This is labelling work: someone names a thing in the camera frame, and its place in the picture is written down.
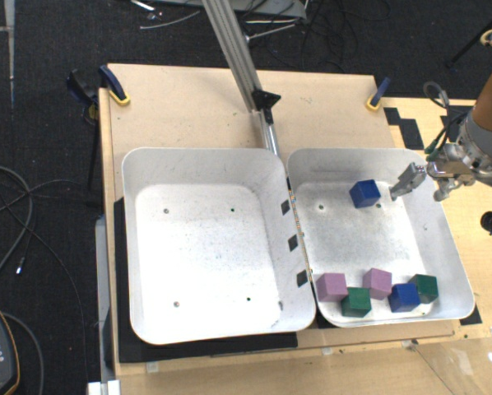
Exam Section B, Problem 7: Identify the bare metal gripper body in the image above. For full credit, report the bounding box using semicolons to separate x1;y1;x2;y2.
425;141;492;190

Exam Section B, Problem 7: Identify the blue cube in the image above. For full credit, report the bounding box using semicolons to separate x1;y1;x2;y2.
388;282;422;314
349;179;383;210

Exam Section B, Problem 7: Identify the white plastic tray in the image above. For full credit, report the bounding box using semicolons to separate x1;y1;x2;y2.
286;147;476;329
121;146;318;346

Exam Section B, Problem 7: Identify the green cube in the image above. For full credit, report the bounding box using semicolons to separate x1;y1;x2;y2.
340;286;373;318
408;273;440;305

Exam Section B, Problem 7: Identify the purple cube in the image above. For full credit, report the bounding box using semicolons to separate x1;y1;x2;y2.
362;267;393;301
314;272;350;304

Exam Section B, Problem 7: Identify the pale wood board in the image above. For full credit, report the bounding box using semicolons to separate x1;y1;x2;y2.
99;63;457;378

